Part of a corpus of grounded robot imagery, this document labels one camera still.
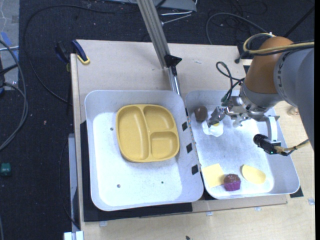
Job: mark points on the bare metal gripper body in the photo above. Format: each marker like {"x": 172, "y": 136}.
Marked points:
{"x": 237, "y": 107}

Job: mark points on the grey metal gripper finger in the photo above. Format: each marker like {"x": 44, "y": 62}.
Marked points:
{"x": 217, "y": 116}
{"x": 239, "y": 121}

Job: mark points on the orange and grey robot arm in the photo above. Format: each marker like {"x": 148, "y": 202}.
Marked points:
{"x": 290, "y": 76}

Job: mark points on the white fried egg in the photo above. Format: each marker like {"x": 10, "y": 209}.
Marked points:
{"x": 215, "y": 131}

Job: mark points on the brown round toy food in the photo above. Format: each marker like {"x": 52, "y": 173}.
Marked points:
{"x": 200, "y": 113}

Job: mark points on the white plastic tray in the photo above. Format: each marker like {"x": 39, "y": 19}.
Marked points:
{"x": 237, "y": 149}
{"x": 140, "y": 181}

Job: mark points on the yellow oval chip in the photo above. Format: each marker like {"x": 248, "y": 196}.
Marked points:
{"x": 253, "y": 175}

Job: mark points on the yellow cheese slice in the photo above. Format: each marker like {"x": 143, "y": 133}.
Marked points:
{"x": 212, "y": 175}

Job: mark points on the purple cupcake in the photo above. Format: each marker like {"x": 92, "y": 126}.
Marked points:
{"x": 232, "y": 182}

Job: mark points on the yellow divided plate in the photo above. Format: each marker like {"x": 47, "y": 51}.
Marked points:
{"x": 135, "y": 131}

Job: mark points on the brown cardboard board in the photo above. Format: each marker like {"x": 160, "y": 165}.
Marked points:
{"x": 125, "y": 69}

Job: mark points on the black cylinder on white bracket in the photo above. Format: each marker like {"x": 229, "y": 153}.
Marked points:
{"x": 265, "y": 142}

